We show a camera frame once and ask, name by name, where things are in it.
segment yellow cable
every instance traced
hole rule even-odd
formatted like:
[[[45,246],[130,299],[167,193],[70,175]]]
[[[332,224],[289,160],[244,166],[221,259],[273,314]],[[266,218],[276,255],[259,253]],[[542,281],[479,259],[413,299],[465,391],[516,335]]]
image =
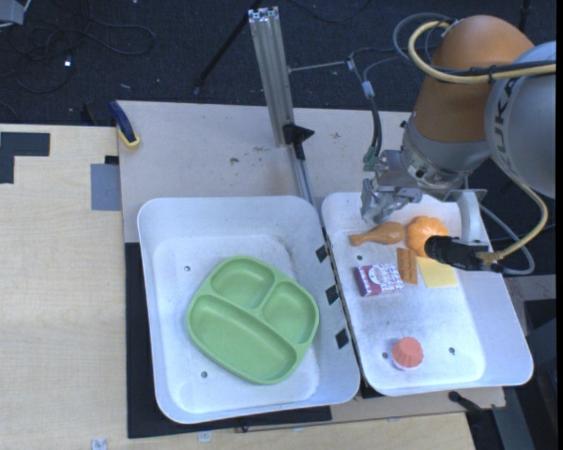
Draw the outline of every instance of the yellow cable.
[[[541,212],[540,221],[538,222],[536,227],[534,227],[532,229],[532,231],[530,233],[528,233],[524,238],[522,238],[521,240],[518,240],[514,244],[509,245],[504,250],[499,250],[499,251],[495,251],[495,252],[481,251],[481,252],[476,253],[476,257],[478,257],[479,259],[481,259],[482,261],[484,261],[485,263],[488,263],[488,264],[493,263],[493,262],[498,262],[498,261],[504,259],[507,255],[510,255],[514,251],[523,247],[526,243],[531,241],[533,238],[535,238],[541,232],[541,230],[544,228],[544,225],[546,225],[546,221],[548,220],[548,208],[546,208],[546,204],[544,203],[542,198],[539,197],[538,194],[535,193],[527,185],[524,185],[524,184],[518,182],[514,178],[511,178],[511,180],[513,182],[515,182],[515,184],[517,184],[517,186],[521,190],[523,190],[534,202],[536,202],[536,204],[540,208],[540,212]]]
[[[427,22],[421,25],[413,34],[411,35],[409,42],[408,42],[408,51],[409,56],[415,63],[415,65],[423,70],[428,75],[436,78],[437,80],[441,80],[443,82],[448,83],[487,83],[489,81],[488,75],[472,75],[472,76],[460,76],[460,75],[450,75],[446,72],[437,70],[428,64],[426,64],[417,54],[415,50],[415,42],[419,38],[419,36],[426,32],[427,30],[431,29],[432,27],[448,27],[449,24],[447,22],[442,21],[433,21]],[[525,77],[525,76],[532,76],[532,75],[544,75],[547,73],[555,73],[556,72],[556,64],[548,64],[548,65],[541,65],[538,67],[530,67],[530,68],[522,68],[518,70],[507,70],[507,71],[497,71],[496,73],[492,74],[492,78],[495,80],[499,79],[510,79],[515,77]]]

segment black clamp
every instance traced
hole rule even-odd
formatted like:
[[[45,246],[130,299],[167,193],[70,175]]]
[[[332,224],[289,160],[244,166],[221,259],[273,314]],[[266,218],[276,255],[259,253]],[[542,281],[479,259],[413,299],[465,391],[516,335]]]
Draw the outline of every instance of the black clamp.
[[[283,126],[283,138],[287,145],[290,143],[294,146],[294,152],[299,160],[304,160],[304,149],[302,143],[314,134],[313,130],[299,127],[295,124],[286,124]]]

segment toy food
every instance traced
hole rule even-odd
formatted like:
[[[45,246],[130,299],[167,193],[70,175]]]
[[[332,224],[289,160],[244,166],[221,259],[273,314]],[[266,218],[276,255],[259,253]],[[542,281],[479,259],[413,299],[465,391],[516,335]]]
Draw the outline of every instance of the toy food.
[[[377,242],[379,244],[397,244],[404,240],[404,226],[396,221],[386,221],[365,233],[350,235],[350,243],[358,247],[364,242]]]
[[[434,235],[447,236],[449,230],[436,217],[417,217],[406,229],[406,245],[420,257],[427,257],[425,242]]]

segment yellow block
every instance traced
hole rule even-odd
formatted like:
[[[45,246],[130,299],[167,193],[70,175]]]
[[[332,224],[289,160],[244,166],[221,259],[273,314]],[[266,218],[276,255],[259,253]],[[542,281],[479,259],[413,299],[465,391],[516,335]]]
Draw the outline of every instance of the yellow block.
[[[419,256],[417,256],[417,265],[428,288],[456,287],[459,284],[450,265]]]

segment red round object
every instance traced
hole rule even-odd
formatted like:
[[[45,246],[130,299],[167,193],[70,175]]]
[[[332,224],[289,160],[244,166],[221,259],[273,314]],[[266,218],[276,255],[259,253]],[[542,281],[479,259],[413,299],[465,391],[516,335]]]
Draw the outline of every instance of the red round object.
[[[392,347],[392,358],[399,368],[415,368],[423,361],[423,349],[416,338],[401,338]]]

